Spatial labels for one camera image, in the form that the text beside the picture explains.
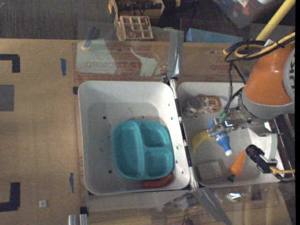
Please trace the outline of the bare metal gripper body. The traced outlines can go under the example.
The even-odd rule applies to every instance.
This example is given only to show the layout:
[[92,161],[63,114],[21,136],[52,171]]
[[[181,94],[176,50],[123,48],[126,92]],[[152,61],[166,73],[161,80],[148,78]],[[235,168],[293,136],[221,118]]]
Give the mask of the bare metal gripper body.
[[224,112],[223,127],[229,130],[249,128],[253,132],[265,132],[265,121],[251,114],[243,106],[229,108]]

